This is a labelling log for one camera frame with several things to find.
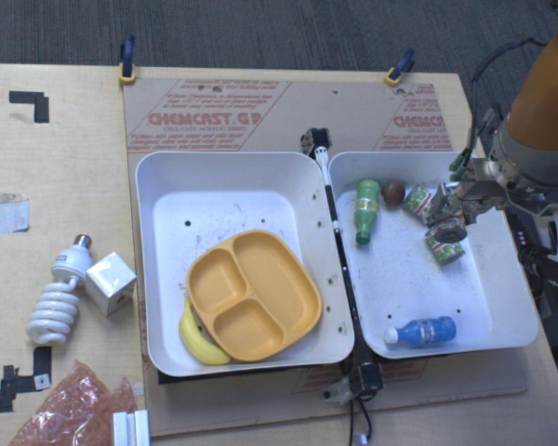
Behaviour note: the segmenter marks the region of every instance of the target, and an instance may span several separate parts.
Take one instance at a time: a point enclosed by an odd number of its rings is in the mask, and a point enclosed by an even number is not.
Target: plastic mesh bag
[[[127,379],[110,391],[77,361],[8,446],[109,446],[113,412],[136,410]]]

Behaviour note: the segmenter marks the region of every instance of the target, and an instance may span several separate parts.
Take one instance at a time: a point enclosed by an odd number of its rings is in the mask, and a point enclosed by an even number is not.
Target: banana
[[[207,365],[224,365],[231,358],[221,348],[203,336],[196,325],[190,298],[186,298],[184,312],[179,320],[179,336],[196,359]]]

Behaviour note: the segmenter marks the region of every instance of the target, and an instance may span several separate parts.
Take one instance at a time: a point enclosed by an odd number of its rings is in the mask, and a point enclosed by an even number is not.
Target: blue water bottle
[[[397,344],[403,340],[415,346],[427,346],[452,340],[456,334],[455,321],[443,316],[438,319],[415,319],[401,329],[389,327],[384,333],[384,341]]]

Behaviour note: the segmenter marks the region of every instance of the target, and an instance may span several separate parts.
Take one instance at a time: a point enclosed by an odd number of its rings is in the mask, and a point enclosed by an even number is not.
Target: brown round object
[[[399,206],[405,198],[405,183],[392,180],[382,187],[382,198],[389,208]]]

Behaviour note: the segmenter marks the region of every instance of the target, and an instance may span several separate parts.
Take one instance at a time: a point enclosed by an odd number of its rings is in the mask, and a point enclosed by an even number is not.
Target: yellow divided plate
[[[186,286],[208,332],[239,361],[259,361],[287,348],[322,311],[306,269],[266,230],[244,231],[199,256]]]

